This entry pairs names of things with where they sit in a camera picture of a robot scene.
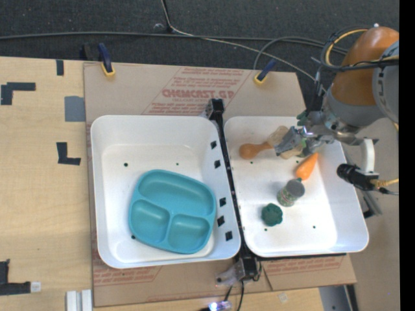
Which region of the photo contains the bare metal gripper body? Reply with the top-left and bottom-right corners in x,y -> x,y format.
303,109 -> 379,146

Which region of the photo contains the beige toy bread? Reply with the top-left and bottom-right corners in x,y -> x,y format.
267,125 -> 305,160

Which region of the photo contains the orange carrot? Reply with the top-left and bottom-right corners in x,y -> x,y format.
295,152 -> 320,181

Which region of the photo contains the orange-brown toy chicken drumstick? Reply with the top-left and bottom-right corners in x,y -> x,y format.
239,141 -> 275,161

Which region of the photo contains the small green can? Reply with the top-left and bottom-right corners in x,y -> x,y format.
276,178 -> 306,208

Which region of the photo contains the white plastic tray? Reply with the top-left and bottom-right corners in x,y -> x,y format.
223,115 -> 370,259
89,114 -> 242,270

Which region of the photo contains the thin black rod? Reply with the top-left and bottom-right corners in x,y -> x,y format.
213,110 -> 251,259

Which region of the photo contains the green broccoli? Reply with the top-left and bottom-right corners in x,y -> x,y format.
261,203 -> 284,227

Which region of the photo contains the blue divided plate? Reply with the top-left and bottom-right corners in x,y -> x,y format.
128,168 -> 218,255

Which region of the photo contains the brown cardboard board red print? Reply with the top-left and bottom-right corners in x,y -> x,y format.
82,62 -> 358,308

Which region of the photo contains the black cylinder on white bracket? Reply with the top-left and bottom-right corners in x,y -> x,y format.
336,137 -> 381,192

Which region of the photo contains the black block with thin wires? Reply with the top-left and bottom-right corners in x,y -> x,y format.
204,98 -> 226,121
238,256 -> 261,281

